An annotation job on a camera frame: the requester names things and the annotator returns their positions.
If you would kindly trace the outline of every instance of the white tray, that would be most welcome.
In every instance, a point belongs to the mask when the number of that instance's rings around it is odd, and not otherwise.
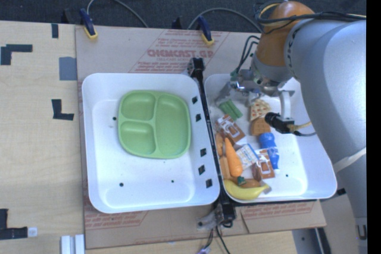
[[[213,127],[217,119],[224,115],[214,101],[229,80],[230,76],[228,74],[214,74],[205,80],[205,92]],[[310,119],[305,110],[299,83],[292,79],[287,82],[282,90],[295,91],[295,94],[291,97],[291,116],[295,120],[295,124],[309,122]],[[244,97],[239,92],[234,92],[234,90],[231,93],[231,100],[243,113],[243,116],[237,119],[236,123],[246,134],[246,138],[241,140],[239,144],[250,143],[254,149],[261,148],[257,137],[250,136],[249,133],[249,108],[245,106],[247,97]],[[279,98],[267,96],[261,99],[271,106],[271,112],[281,112]],[[300,131],[311,133],[313,128],[307,127]],[[275,178],[264,180],[271,187],[271,191],[268,194],[262,193],[257,199],[251,201],[239,200],[233,197],[232,199],[240,203],[260,203],[332,197],[337,188],[336,176],[332,163],[318,137],[280,134],[273,128],[271,128],[271,132],[275,136],[275,143],[280,155],[279,170],[275,170]],[[251,170],[246,169],[243,176],[252,178]]]
[[[157,90],[188,104],[189,150],[175,159],[127,153],[118,139],[118,107],[131,90]],[[89,197],[105,213],[207,205],[219,196],[216,165],[198,85],[183,74],[97,73],[82,84]]]

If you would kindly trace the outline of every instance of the orange carrot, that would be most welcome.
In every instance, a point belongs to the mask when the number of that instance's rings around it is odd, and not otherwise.
[[[243,172],[242,163],[237,156],[232,143],[227,137],[225,138],[225,154],[229,165],[230,175],[232,175],[232,177],[239,177]]]

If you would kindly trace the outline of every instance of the green divided plate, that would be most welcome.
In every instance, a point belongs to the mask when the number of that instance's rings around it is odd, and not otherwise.
[[[134,90],[119,105],[118,136],[129,153],[146,158],[182,156],[191,143],[191,120],[185,101],[165,92]]]

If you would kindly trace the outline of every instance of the cardboard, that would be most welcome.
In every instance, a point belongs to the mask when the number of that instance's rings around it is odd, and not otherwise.
[[[197,230],[197,219],[213,207],[162,209],[122,214],[102,214],[88,198],[86,151],[83,131],[82,81],[92,73],[186,73],[189,60],[204,59],[204,78],[229,73],[238,65],[245,41],[252,33],[212,32],[207,46],[200,31],[97,27],[98,38],[90,40],[76,26],[77,75],[86,248],[127,246],[207,238]],[[247,68],[249,60],[242,66]],[[232,228],[224,236],[254,234],[326,225],[320,202],[275,203],[236,208]]]

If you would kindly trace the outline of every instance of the blue bottle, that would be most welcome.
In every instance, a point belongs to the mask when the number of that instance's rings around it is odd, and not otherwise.
[[[259,136],[261,148],[266,148],[271,165],[275,170],[278,170],[279,152],[274,141],[273,133],[263,133]]]

